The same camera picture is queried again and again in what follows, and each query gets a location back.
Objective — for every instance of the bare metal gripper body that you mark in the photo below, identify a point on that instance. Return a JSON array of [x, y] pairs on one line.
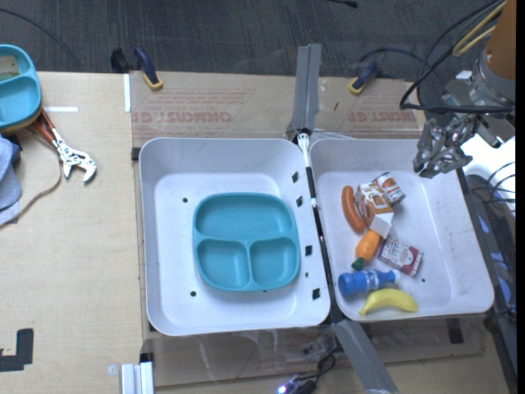
[[465, 97]]

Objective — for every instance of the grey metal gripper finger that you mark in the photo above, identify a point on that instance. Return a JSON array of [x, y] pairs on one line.
[[447, 163], [430, 146]]

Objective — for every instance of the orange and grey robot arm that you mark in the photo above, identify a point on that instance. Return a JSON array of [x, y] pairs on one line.
[[501, 43]]

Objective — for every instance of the small red and white can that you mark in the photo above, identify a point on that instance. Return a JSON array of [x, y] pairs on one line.
[[390, 187]]

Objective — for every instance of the white plastic tray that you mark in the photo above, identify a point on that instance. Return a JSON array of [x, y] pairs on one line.
[[447, 236], [172, 261]]

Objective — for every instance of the orange and white carton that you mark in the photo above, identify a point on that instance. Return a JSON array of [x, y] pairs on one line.
[[375, 205]]

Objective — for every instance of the orange sausage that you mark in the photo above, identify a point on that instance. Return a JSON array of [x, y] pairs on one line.
[[352, 212]]

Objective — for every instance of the red and white packet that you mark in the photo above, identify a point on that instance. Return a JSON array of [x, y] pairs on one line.
[[400, 256]]

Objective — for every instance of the orange carrot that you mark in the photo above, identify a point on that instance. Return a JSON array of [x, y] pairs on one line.
[[367, 244]]

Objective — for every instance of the yellow banana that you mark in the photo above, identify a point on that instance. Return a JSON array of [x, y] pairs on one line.
[[389, 300]]

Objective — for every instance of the blue and white bottle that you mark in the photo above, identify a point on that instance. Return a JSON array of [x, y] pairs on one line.
[[357, 282]]

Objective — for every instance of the blue divided plate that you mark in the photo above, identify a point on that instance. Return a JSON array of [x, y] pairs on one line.
[[18, 97], [246, 220]]

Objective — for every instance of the brown cardboard board red print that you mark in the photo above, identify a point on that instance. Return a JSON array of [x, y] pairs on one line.
[[229, 109]]

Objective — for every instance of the grey cloth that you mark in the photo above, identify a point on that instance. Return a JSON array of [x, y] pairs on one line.
[[8, 179]]

